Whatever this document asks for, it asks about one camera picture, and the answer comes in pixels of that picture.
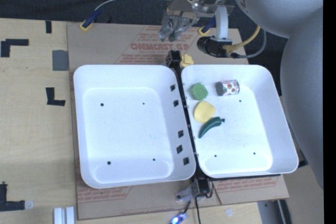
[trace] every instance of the dark green pepper toy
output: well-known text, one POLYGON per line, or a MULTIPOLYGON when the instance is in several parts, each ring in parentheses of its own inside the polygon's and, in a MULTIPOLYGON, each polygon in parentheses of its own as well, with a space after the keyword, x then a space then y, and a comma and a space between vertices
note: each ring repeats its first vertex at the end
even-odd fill
POLYGON ((199 131, 198 138, 201 138, 207 131, 209 131, 213 127, 220 126, 222 122, 225 122, 225 119, 221 119, 220 117, 215 117, 208 120, 199 131))

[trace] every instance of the toy cucumber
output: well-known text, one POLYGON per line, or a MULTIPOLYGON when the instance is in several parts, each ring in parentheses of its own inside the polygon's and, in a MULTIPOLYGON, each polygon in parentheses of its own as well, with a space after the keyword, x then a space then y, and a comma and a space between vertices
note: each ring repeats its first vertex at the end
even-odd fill
POLYGON ((215 117, 207 121, 199 131, 198 138, 201 138, 210 129, 220 126, 222 122, 225 122, 225 119, 221 119, 220 117, 215 117))

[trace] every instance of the yellow cable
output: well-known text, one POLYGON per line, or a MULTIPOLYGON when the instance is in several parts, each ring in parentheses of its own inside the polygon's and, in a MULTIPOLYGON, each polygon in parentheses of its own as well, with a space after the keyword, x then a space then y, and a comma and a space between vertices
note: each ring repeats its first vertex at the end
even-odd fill
POLYGON ((256 30, 254 31, 254 33, 252 34, 252 36, 250 36, 248 39, 246 39, 245 41, 238 43, 238 44, 234 44, 234 45, 223 45, 222 48, 224 50, 226 50, 226 53, 231 53, 236 49, 239 49, 242 46, 245 46, 246 44, 249 44, 252 40, 254 40, 257 36, 257 34, 260 31, 260 26, 257 26, 256 30))

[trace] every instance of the plastic tray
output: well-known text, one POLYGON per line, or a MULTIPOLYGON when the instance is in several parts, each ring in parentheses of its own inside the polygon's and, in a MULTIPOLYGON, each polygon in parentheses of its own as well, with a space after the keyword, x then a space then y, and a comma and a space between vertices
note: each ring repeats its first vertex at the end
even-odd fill
POLYGON ((80 171, 93 188, 190 178, 196 169, 174 72, 87 65, 74 74, 80 171))
POLYGON ((201 170, 212 178, 293 172, 298 166, 295 146, 270 72, 257 65, 192 65, 182 81, 201 170), (240 92, 218 96, 215 83, 237 80, 240 92), (202 123, 194 120, 199 101, 190 89, 202 83, 213 115, 225 119, 198 138, 202 123))

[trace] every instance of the bin hole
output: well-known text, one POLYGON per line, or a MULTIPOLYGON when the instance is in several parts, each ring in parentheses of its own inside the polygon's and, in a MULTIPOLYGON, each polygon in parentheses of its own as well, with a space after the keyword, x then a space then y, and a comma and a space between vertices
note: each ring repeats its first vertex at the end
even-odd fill
POLYGON ((189 163, 189 158, 187 157, 187 158, 184 158, 183 159, 183 164, 184 165, 187 165, 189 163))
POLYGON ((177 151, 178 154, 179 154, 182 150, 183 150, 182 145, 179 145, 179 146, 176 148, 176 151, 177 151))

